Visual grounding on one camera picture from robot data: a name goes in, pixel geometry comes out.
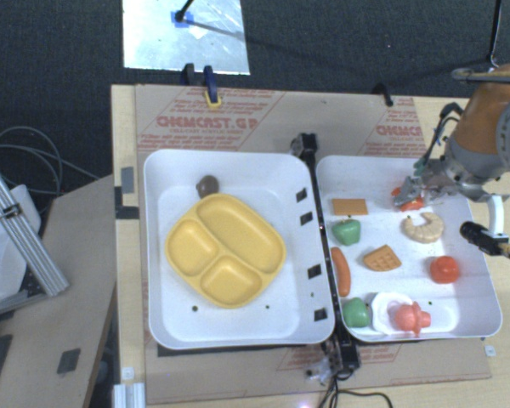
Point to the white plastic tray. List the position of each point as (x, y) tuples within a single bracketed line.
[(408, 279), (238, 325)]

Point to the black cylinder on white bracket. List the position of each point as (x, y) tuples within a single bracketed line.
[(478, 234)]

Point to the red orange toy food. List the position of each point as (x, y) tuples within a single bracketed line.
[(413, 205)]

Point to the orange toy sausage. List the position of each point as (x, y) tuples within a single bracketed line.
[(342, 270)]

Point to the pink toy food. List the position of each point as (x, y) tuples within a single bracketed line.
[(408, 318)]

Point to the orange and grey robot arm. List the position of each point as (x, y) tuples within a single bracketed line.
[(482, 113)]

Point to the orange toy waffle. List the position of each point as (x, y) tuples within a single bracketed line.
[(381, 260)]

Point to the red toy pepper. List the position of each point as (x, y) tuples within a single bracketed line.
[(444, 269)]

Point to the green toy pepper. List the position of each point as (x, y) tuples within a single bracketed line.
[(346, 232), (356, 313)]

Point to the brown cardboard board red print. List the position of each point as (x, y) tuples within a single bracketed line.
[(255, 113)]

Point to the thin black rod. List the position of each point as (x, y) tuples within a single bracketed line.
[(321, 215)]

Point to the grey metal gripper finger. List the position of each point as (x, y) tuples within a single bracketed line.
[(408, 190), (429, 193)]

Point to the yellow divided plate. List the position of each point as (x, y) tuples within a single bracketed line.
[(234, 228)]

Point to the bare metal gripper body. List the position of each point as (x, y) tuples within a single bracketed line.
[(455, 181)]

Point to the beige toy shrimp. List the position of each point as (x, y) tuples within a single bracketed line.
[(423, 233)]

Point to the brown toy doughnut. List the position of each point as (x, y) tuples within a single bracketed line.
[(207, 185)]

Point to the orange square biscuit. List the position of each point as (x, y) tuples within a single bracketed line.
[(350, 206)]

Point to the white toy bowl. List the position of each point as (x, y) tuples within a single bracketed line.
[(381, 313)]

